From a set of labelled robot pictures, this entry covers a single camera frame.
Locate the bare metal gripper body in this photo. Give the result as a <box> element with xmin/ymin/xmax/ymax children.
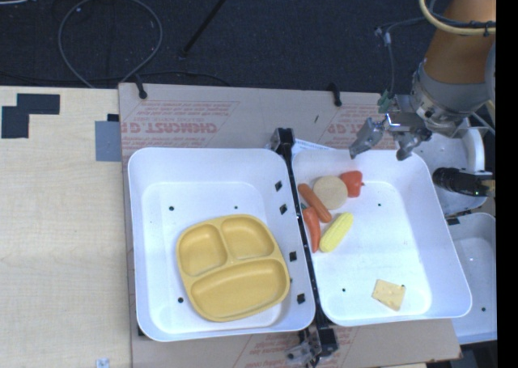
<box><xmin>384</xmin><ymin>93</ymin><xmax>473</xmax><ymax>142</ymax></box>

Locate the orange toy bell pepper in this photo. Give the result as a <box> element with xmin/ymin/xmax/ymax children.
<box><xmin>338</xmin><ymin>170</ymin><xmax>366</xmax><ymax>199</ymax></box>

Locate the white paper label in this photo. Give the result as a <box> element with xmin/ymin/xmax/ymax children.
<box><xmin>292</xmin><ymin>138</ymin><xmax>338</xmax><ymax>154</ymax></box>

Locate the beige round biscuit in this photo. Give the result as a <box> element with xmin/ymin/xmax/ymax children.
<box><xmin>312</xmin><ymin>175</ymin><xmax>349</xmax><ymax>211</ymax></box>

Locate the orange-brown toy sausage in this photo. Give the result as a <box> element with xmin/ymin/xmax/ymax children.
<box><xmin>297</xmin><ymin>182</ymin><xmax>333</xmax><ymax>224</ymax></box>

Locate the white plastic tray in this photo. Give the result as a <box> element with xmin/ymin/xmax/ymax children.
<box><xmin>127</xmin><ymin>146</ymin><xmax>316</xmax><ymax>343</ymax></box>
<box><xmin>291</xmin><ymin>146</ymin><xmax>473</xmax><ymax>328</ymax></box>
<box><xmin>446</xmin><ymin>212</ymin><xmax>498</xmax><ymax>345</ymax></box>

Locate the yellow toy corn cob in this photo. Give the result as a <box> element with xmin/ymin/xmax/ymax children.
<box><xmin>318</xmin><ymin>211</ymin><xmax>355</xmax><ymax>254</ymax></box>

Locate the orange toy carrot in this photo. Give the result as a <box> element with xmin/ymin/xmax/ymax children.
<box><xmin>300</xmin><ymin>204</ymin><xmax>322</xmax><ymax>255</ymax></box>

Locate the brown cardboard board red print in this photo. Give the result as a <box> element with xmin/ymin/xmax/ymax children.
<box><xmin>117</xmin><ymin>82</ymin><xmax>463</xmax><ymax>364</ymax></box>

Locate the yellow toy cheese wedge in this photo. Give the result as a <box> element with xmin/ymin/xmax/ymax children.
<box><xmin>371</xmin><ymin>278</ymin><xmax>407</xmax><ymax>313</ymax></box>

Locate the yellow divided plate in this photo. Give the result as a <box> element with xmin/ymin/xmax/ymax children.
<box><xmin>175</xmin><ymin>214</ymin><xmax>292</xmax><ymax>324</ymax></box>

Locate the black cylinder on white bracket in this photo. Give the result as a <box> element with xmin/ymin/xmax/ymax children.
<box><xmin>414</xmin><ymin>117</ymin><xmax>495</xmax><ymax>218</ymax></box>

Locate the black block with thin wires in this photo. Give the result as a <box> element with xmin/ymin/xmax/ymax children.
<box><xmin>314</xmin><ymin>327</ymin><xmax>338</xmax><ymax>359</ymax></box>
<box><xmin>270</xmin><ymin>127</ymin><xmax>295</xmax><ymax>154</ymax></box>

